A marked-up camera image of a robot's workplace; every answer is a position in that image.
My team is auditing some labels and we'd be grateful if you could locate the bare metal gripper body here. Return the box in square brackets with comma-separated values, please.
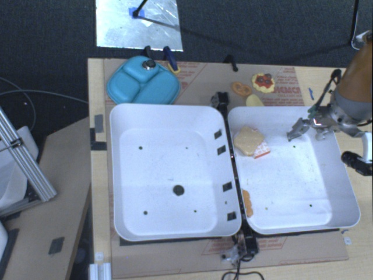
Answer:
[308, 105, 364, 139]

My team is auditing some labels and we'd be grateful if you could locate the orange and white carton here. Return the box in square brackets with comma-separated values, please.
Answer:
[252, 141, 271, 160]

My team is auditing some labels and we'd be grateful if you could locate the tan bread slice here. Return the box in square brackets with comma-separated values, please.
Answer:
[233, 125, 266, 157]

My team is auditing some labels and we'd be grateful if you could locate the pale yellow oval toy food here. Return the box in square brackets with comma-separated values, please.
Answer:
[245, 93, 265, 108]

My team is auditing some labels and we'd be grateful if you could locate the white plastic tray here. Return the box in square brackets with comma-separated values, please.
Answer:
[109, 103, 243, 242]
[227, 106, 361, 236]

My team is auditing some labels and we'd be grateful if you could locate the yellow and red pizza slice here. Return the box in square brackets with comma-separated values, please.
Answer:
[251, 72, 276, 94]

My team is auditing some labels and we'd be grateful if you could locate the thin black and white rod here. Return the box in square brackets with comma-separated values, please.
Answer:
[219, 97, 255, 246]

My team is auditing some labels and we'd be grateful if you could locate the orange pretzel biscuit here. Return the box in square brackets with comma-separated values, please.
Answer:
[231, 81, 252, 97]

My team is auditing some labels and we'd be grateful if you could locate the brown cardboard board, red print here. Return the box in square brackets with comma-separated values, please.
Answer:
[103, 58, 350, 279]

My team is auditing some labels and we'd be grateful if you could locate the blue divided plate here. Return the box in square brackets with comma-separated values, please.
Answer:
[106, 55, 182, 106]

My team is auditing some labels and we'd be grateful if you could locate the black cylinder on white bracket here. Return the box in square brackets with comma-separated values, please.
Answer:
[340, 131, 373, 177]

